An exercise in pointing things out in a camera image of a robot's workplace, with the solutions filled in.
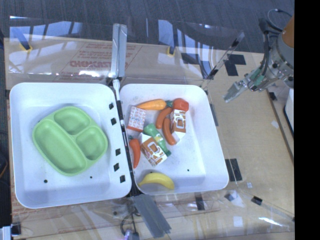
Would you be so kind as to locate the orange carrot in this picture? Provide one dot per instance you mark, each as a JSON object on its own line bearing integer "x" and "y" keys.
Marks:
{"x": 152, "y": 105}

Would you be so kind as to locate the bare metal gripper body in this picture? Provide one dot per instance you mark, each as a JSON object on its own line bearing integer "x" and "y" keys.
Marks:
{"x": 272, "y": 74}

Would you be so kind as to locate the orange sausage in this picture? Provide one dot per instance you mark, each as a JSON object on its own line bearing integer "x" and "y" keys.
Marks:
{"x": 168, "y": 132}
{"x": 161, "y": 117}

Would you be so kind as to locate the green divided plate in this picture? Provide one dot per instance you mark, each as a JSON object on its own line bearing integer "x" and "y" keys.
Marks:
{"x": 57, "y": 144}

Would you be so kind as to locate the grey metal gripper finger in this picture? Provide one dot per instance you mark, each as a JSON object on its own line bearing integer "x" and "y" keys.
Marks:
{"x": 243, "y": 83}
{"x": 231, "y": 94}

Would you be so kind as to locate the orange and white packet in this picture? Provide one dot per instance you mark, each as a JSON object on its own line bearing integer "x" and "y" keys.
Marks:
{"x": 136, "y": 119}

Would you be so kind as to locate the green bottle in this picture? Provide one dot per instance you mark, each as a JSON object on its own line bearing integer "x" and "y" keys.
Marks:
{"x": 157, "y": 136}

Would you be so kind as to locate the orange and white carton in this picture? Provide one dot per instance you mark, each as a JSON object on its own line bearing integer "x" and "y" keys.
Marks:
{"x": 153, "y": 151}
{"x": 178, "y": 125}

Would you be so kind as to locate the red-orange carrot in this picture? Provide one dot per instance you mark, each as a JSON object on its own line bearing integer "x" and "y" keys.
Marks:
{"x": 136, "y": 151}

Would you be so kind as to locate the red rounded toy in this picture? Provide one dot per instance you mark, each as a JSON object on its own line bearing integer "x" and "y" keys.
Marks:
{"x": 181, "y": 104}

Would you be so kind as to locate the yellow banana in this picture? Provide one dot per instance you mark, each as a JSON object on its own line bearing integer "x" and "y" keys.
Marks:
{"x": 157, "y": 179}

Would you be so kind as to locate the white plastic tray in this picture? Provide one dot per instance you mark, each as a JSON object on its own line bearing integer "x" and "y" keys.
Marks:
{"x": 205, "y": 146}
{"x": 30, "y": 104}

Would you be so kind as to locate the brown cardboard board, red print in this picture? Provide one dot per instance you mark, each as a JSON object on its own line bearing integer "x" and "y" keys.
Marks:
{"x": 150, "y": 56}

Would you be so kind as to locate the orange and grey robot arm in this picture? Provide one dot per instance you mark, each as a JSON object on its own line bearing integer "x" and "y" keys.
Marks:
{"x": 287, "y": 44}

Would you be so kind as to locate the thin black and white rod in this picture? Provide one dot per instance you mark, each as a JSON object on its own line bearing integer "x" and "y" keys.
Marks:
{"x": 122, "y": 124}

